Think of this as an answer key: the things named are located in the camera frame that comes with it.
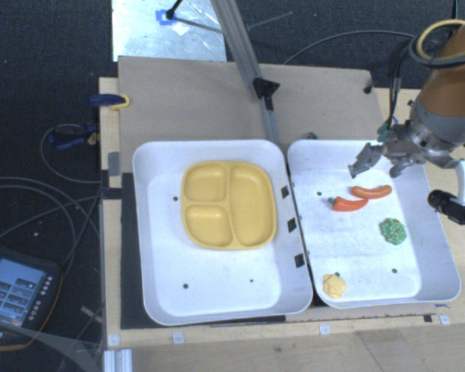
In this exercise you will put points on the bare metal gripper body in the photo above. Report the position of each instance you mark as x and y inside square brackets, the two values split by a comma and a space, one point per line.
[405, 143]

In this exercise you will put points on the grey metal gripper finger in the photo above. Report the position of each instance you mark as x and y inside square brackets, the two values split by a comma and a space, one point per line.
[364, 161]
[400, 166]

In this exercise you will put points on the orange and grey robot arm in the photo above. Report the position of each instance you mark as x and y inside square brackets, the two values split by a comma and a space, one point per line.
[449, 91]

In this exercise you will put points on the orange toy sausage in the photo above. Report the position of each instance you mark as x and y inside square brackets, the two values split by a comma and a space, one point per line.
[372, 191]

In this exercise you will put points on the orange toy carrot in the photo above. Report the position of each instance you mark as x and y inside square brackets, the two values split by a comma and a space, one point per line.
[350, 204]

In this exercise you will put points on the green toy peas clump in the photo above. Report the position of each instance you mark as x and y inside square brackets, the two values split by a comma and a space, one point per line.
[393, 231]

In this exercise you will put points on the white plastic tray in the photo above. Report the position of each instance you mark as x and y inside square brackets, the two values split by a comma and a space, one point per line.
[217, 281]
[345, 246]

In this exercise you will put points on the yellow divided plate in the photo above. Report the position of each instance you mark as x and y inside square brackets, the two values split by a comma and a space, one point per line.
[252, 207]

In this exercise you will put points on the yellow lumpy toy food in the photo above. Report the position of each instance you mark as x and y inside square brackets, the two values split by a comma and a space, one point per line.
[334, 286]

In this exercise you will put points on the brown cardboard board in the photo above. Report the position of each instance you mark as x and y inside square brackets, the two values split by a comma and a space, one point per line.
[193, 107]

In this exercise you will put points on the black cylinder on white bracket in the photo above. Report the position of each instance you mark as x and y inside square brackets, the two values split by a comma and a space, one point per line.
[451, 207]

